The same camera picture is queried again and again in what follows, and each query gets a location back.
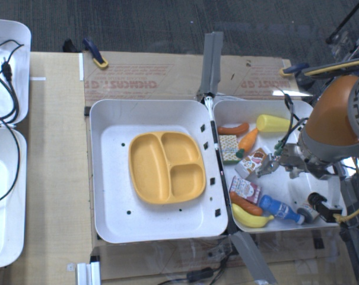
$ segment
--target yellow banana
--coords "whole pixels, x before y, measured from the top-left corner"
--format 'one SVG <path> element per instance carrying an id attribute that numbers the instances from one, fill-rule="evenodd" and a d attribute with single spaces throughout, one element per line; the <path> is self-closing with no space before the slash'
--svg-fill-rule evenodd
<path id="1" fill-rule="evenodd" d="M 234 218 L 241 223 L 242 225 L 245 225 L 247 227 L 251 228 L 261 228 L 267 224 L 268 221 L 273 220 L 274 216 L 254 216 L 253 214 L 250 214 L 246 212 L 244 209 L 242 209 L 240 206 L 236 204 L 232 204 L 232 212 Z"/>

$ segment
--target white tray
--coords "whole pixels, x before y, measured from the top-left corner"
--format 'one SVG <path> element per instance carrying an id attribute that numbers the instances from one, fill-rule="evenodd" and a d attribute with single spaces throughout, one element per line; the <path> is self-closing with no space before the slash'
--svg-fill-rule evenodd
<path id="1" fill-rule="evenodd" d="M 9 60 L 12 68 L 12 82 L 20 105 L 15 123 L 22 121 L 28 112 L 29 66 L 30 66 L 30 30 L 23 24 L 0 20 L 0 43 L 14 39 L 24 46 L 16 50 Z M 4 58 L 8 59 L 17 44 L 8 42 L 0 47 L 0 71 Z M 0 115 L 12 108 L 12 101 L 3 86 L 0 85 Z M 25 208 L 26 208 L 26 163 L 27 144 L 25 138 L 16 130 L 13 133 L 20 144 L 20 171 L 18 180 L 11 193 L 0 201 L 0 267 L 10 265 L 19 256 L 24 247 Z M 17 148 L 8 129 L 0 128 L 0 197 L 13 183 L 17 168 Z"/>
<path id="2" fill-rule="evenodd" d="M 90 122 L 94 218 L 102 239 L 128 243 L 204 238 L 225 231 L 228 217 L 204 105 L 193 100 L 101 100 L 92 106 Z M 165 205 L 139 198 L 129 174 L 128 148 L 135 136 L 150 131 L 179 131 L 198 143 L 206 173 L 199 197 Z"/>
<path id="3" fill-rule="evenodd" d="M 295 113 L 299 118 L 308 117 L 311 114 L 312 107 L 302 101 L 294 100 Z M 283 100 L 223 100 L 215 104 L 214 116 L 217 126 L 235 126 L 243 122 L 250 124 L 250 129 L 255 128 L 257 117 L 260 114 L 270 114 L 290 119 L 290 113 Z M 298 139 L 298 130 L 295 130 L 288 139 L 289 143 L 296 143 Z M 264 146 L 271 153 L 274 153 L 275 144 L 283 138 L 284 133 L 264 133 L 260 132 L 255 146 L 259 148 Z M 228 187 L 232 183 L 233 177 L 239 174 L 234 170 L 236 165 L 224 166 L 225 177 Z M 328 186 L 326 180 L 317 180 L 309 173 L 301 173 L 299 178 L 290 179 L 289 173 L 280 166 L 274 173 L 264 175 L 260 178 L 253 173 L 247 180 L 262 187 L 261 195 L 268 194 L 272 198 L 282 201 L 296 211 L 296 209 L 307 199 L 311 192 L 318 192 L 321 195 L 328 195 Z M 347 209 L 342 196 L 340 197 L 340 206 L 343 208 L 343 215 L 346 215 Z M 326 223 L 320 217 L 317 217 L 312 224 L 297 225 L 292 220 L 281 220 L 275 218 L 266 224 L 263 228 L 249 228 L 238 221 L 235 221 L 238 227 L 250 233 L 273 232 L 293 229 L 320 228 L 337 226 L 336 223 Z"/>

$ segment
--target blue plastic bottle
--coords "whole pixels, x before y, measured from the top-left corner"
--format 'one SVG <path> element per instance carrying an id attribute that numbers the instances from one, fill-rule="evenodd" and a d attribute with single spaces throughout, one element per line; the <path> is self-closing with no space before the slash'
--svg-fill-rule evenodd
<path id="1" fill-rule="evenodd" d="M 280 219 L 294 220 L 297 224 L 302 224 L 304 222 L 303 215 L 295 213 L 289 205 L 277 201 L 276 199 L 272 199 L 269 195 L 263 195 L 258 206 Z"/>

